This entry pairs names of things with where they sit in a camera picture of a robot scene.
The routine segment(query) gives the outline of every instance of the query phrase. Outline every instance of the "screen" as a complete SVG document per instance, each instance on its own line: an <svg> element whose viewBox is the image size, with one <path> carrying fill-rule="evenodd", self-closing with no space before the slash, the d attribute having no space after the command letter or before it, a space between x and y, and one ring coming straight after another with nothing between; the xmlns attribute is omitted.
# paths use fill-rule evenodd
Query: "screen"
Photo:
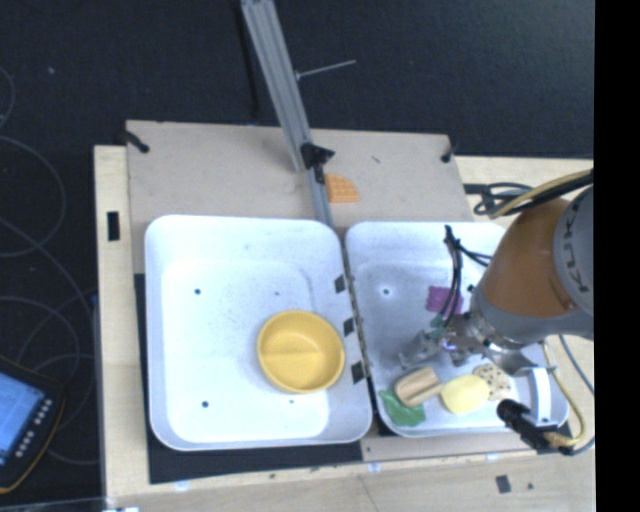
<svg viewBox="0 0 640 512"><path fill-rule="evenodd" d="M0 457L6 455L44 393L0 372Z"/></svg>

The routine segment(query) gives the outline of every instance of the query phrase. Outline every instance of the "yellow bowl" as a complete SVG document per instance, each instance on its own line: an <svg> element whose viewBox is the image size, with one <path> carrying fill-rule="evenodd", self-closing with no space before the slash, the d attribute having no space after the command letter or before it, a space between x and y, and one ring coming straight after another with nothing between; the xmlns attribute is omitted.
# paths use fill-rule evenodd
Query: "yellow bowl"
<svg viewBox="0 0 640 512"><path fill-rule="evenodd" d="M302 310L272 316L258 335L258 358L267 378L293 393L326 389L344 367L344 346L324 318Z"/></svg>

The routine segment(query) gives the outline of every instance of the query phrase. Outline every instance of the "white tray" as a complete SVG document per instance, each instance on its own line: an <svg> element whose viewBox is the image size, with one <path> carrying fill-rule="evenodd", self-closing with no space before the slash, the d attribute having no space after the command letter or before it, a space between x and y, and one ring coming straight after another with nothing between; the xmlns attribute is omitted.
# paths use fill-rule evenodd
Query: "white tray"
<svg viewBox="0 0 640 512"><path fill-rule="evenodd" d="M346 443L372 420L357 333L329 389L270 384L256 353L272 315L313 311L343 334L353 317L336 234L309 220L170 215L145 236L150 418L177 450Z"/></svg>
<svg viewBox="0 0 640 512"><path fill-rule="evenodd" d="M448 223L454 236L471 251L493 254L504 229L482 222ZM498 401L488 401L481 408L467 414L453 414L440 398L423 404L426 420L416 426L398 426L387 413L380 392L393 389L403 375L398 353L421 329L430 330L435 316L426 306L429 287L449 288L451 285L451 256L443 240L445 224L440 222L363 222L347 232L346 252L353 280L354 293L362 333L367 348L373 388L380 416L394 432L405 437L428 437L468 432L496 432L506 430L496 414ZM476 285L484 267L463 257L462 311L469 306L469 285ZM538 345L530 345L524 355L533 362L545 365ZM428 361L441 382L458 375L469 374L487 359L473 356L460 367L454 367L449 355L440 352ZM544 400L550 424L563 423L568 404L553 379L535 380L532 377L511 377L512 395L534 409Z"/></svg>

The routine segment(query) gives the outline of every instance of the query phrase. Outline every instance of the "black clamp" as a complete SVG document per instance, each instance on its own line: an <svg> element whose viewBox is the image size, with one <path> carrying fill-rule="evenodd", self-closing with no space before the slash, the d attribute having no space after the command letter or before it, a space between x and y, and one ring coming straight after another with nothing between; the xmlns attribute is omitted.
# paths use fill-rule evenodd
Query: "black clamp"
<svg viewBox="0 0 640 512"><path fill-rule="evenodd" d="M307 169L313 168L316 182L324 185L324 170L322 166L326 164L336 152L306 142L300 147L300 153L302 154L304 166Z"/></svg>

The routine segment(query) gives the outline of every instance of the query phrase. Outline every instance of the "wooden table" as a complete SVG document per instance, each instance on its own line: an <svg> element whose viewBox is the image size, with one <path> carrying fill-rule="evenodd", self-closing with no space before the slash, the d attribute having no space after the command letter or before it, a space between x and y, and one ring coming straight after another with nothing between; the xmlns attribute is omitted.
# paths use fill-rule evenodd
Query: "wooden table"
<svg viewBox="0 0 640 512"><path fill-rule="evenodd" d="M182 147L184 155L178 154L176 158L183 162L183 168L191 166L193 172L198 172L202 165L214 170L223 168L219 163L220 159L211 161L211 155L224 154L222 148L229 146L230 142L219 139L233 133L231 144L236 144L242 150L231 151L231 156L226 158L236 158L243 162L252 162L252 158L256 158L262 163L259 167L250 164L245 170L238 171L240 174L250 173L251 169L263 173L261 176L265 172L271 172L272 178L279 184L280 195L295 196L304 193L304 186L301 185L304 182L299 180L299 176L287 174L293 171L287 170L286 159L279 156L279 129L170 123L158 126L158 123L140 122L130 123L128 127L130 130L136 129L138 135L142 133L144 142L159 137L158 140L152 140L154 144L150 154L154 153L154 147L164 147L163 144L167 143L178 144L175 141L181 140L180 144L186 145L186 148L180 144L170 147L174 150L178 146ZM364 189L361 193L365 196L360 212L357 205L343 207L342 211L339 205L332 206L337 230L344 230L359 220L382 219L386 215L396 220L471 220L473 215L469 206L475 203L477 197L466 197L462 192L462 183L517 181L537 185L592 165L591 162L577 160L457 157L453 160L453 166L447 168L446 177L443 179L439 175L439 179L435 180L429 173L441 172L442 167L440 164L429 165L428 161L425 162L423 152L425 147L429 148L429 154L446 151L448 139L444 136L316 130L314 138L317 142L322 141L322 144L318 142L320 145L337 149L338 155L345 155L343 160L348 164L343 160L338 160L336 164L339 174L351 178L356 184L364 185L359 187ZM216 151L216 144L221 144L218 148L220 151ZM282 151L286 151L283 140L282 144ZM261 159L265 151L271 156ZM153 193L162 195L162 191L167 190L167 185L165 183L163 186L163 180L160 179L163 171L158 169L167 158L158 153L160 152L154 154L158 160L149 165L158 173L153 181ZM369 166L372 156L375 157L373 171ZM560 455L540 457L524 449L515 434L450 436L424 443L404 438L383 439L372 432L361 442L361 463L149 484L132 276L136 266L140 265L140 235L144 223L139 220L145 215L152 218L157 211L152 207L152 200L146 206L141 206L140 200L132 201L130 195L132 190L138 190L139 197L139 191L147 190L145 187L149 186L132 183L132 180L141 175L130 172L132 160L134 166L138 165L135 159L140 157L132 147L95 148L102 460L105 495L109 506L138 506L142 510L215 508L221 511L395 511L427 508L455 511L472 507L487 510L497 506L507 510L540 510L545 507L595 509L595 450L575 458ZM265 161L269 162L267 167L271 171L265 170ZM368 165L363 169L361 162L365 161ZM386 164L384 171L375 168L381 162ZM335 168L330 168L331 165L332 162L327 165L327 172L338 172ZM171 168L171 171L176 179L183 176L180 169ZM432 179L424 181L425 177L419 174L423 171ZM375 179L362 181L362 177L371 172L378 172ZM412 176L415 179L416 174L417 179L422 179L429 185L429 190L422 190L420 193L423 198L431 199L431 202L416 201L416 197L420 196L418 192L411 190L416 187L412 187L411 182L407 186L407 180ZM395 195L394 183L397 190L400 190ZM389 189L387 195L395 197L394 203L401 201L398 199L401 197L405 208L398 207L397 204L381 207L372 200L376 195L375 186L379 187L378 190ZM246 191L246 185L240 186L238 190ZM278 194L272 200L278 201ZM294 201L300 205L299 208L309 210L294 210L293 213L289 211L281 216L312 215L309 204L299 199ZM179 199L176 199L176 204L180 204ZM220 206L218 203L214 212L239 214L239 211L247 211L241 205L240 198L236 196L228 206ZM132 215L132 209L137 210L138 214L134 212ZM118 214L120 232L117 240L109 240L108 219L109 214L113 218L114 212ZM249 214L254 215L256 212L249 211ZM499 222L506 226L509 219L500 219ZM569 337L569 343L593 382L593 343L572 337ZM593 400L571 370L561 349L555 345L554 349L562 375L588 418L590 435L594 431ZM573 417L570 418L570 423L572 426L575 424ZM496 477L501 475L508 478L511 492L500 493Z"/></svg>

